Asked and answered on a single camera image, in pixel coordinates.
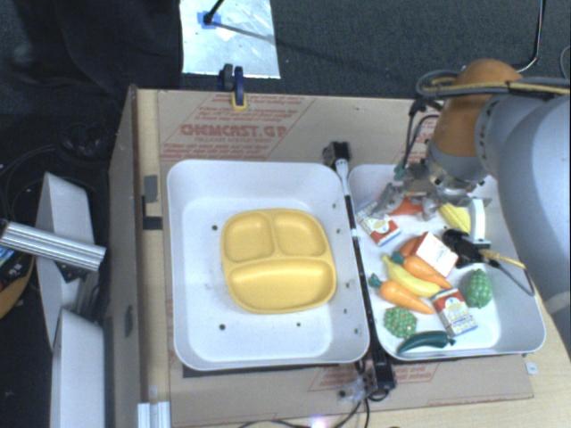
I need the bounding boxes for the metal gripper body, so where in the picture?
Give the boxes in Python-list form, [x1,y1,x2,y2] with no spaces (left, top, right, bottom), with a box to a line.
[392,160,483,207]

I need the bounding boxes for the yellow corn cob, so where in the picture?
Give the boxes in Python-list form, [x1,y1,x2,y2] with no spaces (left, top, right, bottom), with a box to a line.
[437,202,472,235]

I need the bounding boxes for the red and white carton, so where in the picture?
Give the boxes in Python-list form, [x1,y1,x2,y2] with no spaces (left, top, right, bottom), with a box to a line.
[429,287,479,339]
[355,200,403,248]

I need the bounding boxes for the orange and white carton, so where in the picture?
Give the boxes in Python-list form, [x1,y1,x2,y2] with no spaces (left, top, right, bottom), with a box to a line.
[414,231,460,278]

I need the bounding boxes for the thin black and white rod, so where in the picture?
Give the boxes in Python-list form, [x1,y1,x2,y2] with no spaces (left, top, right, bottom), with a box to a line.
[335,158,385,374]

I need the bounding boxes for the yellow banana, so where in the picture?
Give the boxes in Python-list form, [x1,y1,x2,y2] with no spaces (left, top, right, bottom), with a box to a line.
[381,253,443,299]

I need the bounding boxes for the green artichoke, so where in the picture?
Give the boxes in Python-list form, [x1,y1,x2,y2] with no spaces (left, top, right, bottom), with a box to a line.
[464,267,494,309]

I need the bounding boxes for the green grapes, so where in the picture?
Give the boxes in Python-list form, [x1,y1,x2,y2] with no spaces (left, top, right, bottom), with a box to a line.
[383,306,418,340]

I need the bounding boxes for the yellow divided plate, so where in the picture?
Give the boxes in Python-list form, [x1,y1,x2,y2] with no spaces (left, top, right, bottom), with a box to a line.
[219,208,339,316]

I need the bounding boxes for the green cucumber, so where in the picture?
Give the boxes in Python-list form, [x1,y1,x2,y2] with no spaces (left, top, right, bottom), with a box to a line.
[396,330,457,356]

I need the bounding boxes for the white plastic tray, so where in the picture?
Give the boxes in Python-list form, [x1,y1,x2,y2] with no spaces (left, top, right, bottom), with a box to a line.
[166,158,372,372]
[347,162,548,362]

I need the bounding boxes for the brown cardboard board, red print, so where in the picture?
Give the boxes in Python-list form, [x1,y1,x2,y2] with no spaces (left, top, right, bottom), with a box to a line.
[155,88,535,428]

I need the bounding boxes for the person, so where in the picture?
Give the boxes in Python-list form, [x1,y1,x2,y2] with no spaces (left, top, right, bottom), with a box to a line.
[0,0,185,103]

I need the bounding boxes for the black cylinder on white bracket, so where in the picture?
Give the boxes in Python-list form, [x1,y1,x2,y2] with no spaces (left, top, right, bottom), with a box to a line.
[441,197,492,269]

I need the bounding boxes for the black block with thin wires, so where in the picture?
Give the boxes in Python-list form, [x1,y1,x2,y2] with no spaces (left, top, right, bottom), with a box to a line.
[322,140,354,167]
[371,350,398,392]

